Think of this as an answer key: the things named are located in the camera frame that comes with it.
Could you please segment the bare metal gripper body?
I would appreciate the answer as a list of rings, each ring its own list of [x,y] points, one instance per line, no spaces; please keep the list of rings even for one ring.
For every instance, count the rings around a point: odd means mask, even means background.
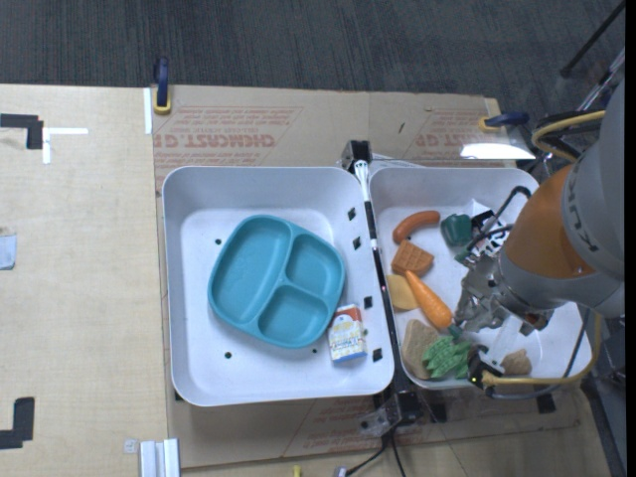
[[[521,321],[519,331],[523,335],[548,327],[552,310],[536,310],[519,298],[505,283],[496,256],[471,254],[461,263],[467,267],[467,273],[461,280],[454,319],[462,329],[471,332],[497,329],[511,317]]]

